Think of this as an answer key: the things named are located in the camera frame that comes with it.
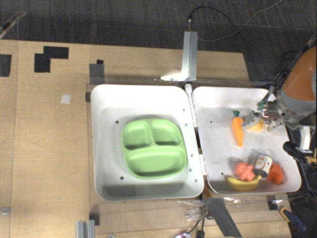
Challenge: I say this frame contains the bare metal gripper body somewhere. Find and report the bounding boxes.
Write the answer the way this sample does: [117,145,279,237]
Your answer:
[257,102,290,130]

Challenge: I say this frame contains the yellow wedge toy food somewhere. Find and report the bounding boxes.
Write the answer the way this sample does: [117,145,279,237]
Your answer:
[247,119,265,133]

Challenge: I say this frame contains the orange carrot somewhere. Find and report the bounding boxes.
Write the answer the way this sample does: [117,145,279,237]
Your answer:
[231,110,245,148]

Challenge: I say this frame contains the white can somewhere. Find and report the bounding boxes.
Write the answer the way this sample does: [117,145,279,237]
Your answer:
[253,154,273,179]

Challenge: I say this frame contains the white plastic tray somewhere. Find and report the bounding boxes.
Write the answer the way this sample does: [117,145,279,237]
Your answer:
[90,84,205,202]
[192,86,303,196]

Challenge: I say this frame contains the orange cup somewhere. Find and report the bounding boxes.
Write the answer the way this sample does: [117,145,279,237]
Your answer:
[266,163,284,185]

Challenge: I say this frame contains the pink toy food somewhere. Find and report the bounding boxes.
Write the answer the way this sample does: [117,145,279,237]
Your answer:
[234,161,256,182]

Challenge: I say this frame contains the thin black and white rod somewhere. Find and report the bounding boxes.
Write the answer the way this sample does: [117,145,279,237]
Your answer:
[184,83,207,176]

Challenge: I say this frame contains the yellow banana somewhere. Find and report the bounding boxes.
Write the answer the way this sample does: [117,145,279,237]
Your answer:
[226,174,263,192]

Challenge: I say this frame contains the green divided plate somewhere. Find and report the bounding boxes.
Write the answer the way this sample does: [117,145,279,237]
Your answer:
[120,119,188,180]

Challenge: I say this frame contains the black cylinder on white bracket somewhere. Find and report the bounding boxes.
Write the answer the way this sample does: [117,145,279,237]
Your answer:
[283,126,313,164]

